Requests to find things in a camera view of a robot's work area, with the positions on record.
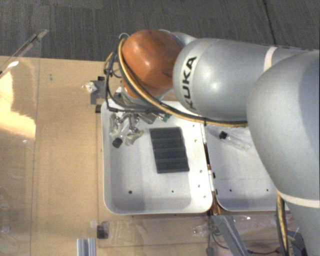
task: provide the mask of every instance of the gray robot arm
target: gray robot arm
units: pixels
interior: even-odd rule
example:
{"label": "gray robot arm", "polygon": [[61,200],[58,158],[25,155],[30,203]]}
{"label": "gray robot arm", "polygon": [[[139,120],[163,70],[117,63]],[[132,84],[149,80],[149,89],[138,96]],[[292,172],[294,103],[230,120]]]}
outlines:
{"label": "gray robot arm", "polygon": [[248,121],[308,255],[320,256],[319,51],[177,36],[178,100],[206,118]]}

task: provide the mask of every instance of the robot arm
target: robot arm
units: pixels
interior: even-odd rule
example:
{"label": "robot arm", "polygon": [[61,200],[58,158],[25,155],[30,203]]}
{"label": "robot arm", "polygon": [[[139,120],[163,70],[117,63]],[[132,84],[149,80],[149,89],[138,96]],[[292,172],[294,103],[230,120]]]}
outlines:
{"label": "robot arm", "polygon": [[[117,54],[127,101],[205,125],[248,123],[308,255],[320,256],[318,50],[145,30],[122,39]],[[161,102],[171,88],[196,115]]]}

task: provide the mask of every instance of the gray carpet floor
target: gray carpet floor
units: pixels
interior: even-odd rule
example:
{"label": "gray carpet floor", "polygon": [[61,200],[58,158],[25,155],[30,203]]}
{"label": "gray carpet floor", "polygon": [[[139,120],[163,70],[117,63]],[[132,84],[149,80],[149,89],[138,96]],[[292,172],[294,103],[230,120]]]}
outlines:
{"label": "gray carpet floor", "polygon": [[319,0],[0,0],[0,55],[38,29],[41,57],[55,59],[102,61],[143,29],[319,49],[319,16]]}

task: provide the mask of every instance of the black cap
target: black cap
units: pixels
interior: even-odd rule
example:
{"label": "black cap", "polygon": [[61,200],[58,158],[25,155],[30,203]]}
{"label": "black cap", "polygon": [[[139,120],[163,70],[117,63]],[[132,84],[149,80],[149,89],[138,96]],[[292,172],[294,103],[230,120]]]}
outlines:
{"label": "black cap", "polygon": [[121,146],[121,144],[123,143],[123,140],[120,139],[120,138],[115,138],[115,140],[112,142],[112,145],[115,147],[115,148],[119,148]]}
{"label": "black cap", "polygon": [[228,133],[226,133],[225,131],[222,131],[219,134],[219,139],[225,140],[227,136],[228,136]]}

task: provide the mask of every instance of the white stripe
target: white stripe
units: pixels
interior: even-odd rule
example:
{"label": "white stripe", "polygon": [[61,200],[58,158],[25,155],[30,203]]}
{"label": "white stripe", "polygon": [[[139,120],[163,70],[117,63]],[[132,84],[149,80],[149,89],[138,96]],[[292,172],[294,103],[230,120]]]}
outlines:
{"label": "white stripe", "polygon": [[281,193],[280,191],[278,192],[279,192],[279,195],[282,197],[282,199],[287,201],[288,203],[292,203],[297,206],[320,209],[320,200],[304,199],[304,198],[284,194],[284,193]]}
{"label": "white stripe", "polygon": [[266,72],[268,69],[272,66],[272,56],[274,55],[275,50],[278,49],[278,47],[271,46],[269,50],[265,54],[264,58],[264,65],[263,65],[263,72]]}

